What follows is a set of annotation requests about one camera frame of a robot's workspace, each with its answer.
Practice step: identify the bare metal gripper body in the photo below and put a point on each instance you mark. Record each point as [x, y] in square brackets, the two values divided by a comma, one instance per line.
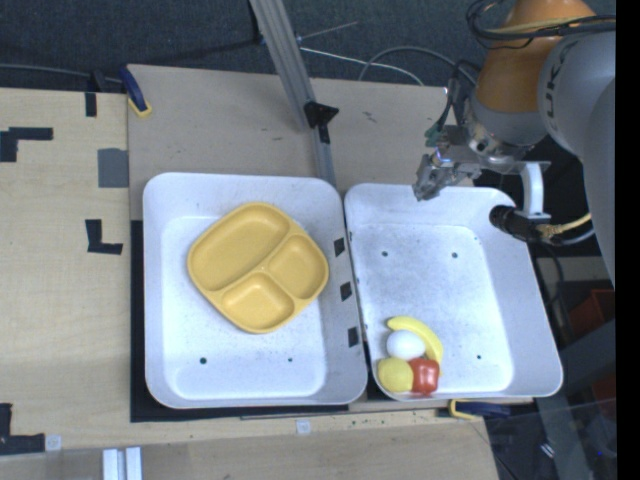
[487, 150]

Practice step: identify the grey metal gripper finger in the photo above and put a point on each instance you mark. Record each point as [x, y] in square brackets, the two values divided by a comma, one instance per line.
[442, 178]
[423, 180]

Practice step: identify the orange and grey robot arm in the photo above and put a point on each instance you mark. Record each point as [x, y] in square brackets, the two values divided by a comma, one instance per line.
[575, 98]

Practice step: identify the white plastic tray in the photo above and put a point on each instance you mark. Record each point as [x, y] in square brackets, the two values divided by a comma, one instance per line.
[450, 298]
[250, 368]

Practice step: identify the yellow banana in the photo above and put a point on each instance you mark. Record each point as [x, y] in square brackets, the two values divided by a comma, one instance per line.
[430, 335]

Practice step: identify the white egg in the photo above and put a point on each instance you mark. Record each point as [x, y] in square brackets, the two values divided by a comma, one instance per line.
[404, 344]

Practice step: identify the yellow divided plate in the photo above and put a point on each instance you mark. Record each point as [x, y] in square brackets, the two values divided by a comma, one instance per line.
[250, 253]

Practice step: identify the red bell pepper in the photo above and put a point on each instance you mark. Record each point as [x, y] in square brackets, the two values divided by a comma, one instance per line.
[425, 375]

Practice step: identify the yellow lemon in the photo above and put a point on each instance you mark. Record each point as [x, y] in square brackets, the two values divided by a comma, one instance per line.
[394, 374]

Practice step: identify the pale wood board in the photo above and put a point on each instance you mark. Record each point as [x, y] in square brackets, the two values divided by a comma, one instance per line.
[225, 133]

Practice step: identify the black cylinder on white bracket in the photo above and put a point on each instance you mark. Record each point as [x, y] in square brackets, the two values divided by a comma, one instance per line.
[517, 222]

